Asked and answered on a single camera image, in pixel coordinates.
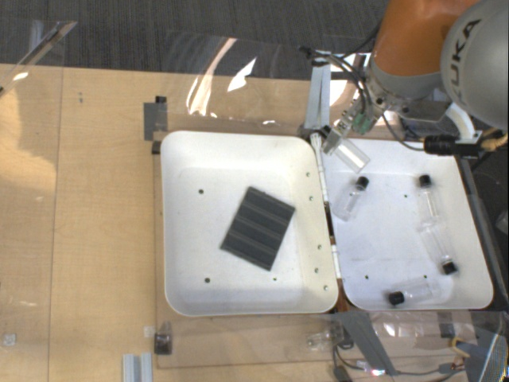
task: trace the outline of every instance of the bottle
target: bottle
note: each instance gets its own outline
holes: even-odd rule
[[[340,194],[337,202],[332,205],[332,213],[345,222],[349,220],[368,184],[369,180],[367,178],[359,177],[354,185],[348,186],[347,190]]]
[[[443,217],[437,194],[431,177],[427,174],[419,177],[419,204],[421,234],[429,257],[436,262],[446,275],[458,271],[450,253],[449,237],[445,232]]]
[[[388,294],[389,303],[398,306],[404,302],[424,302],[436,298],[440,294],[437,284],[427,279],[410,280],[394,287],[394,291]]]

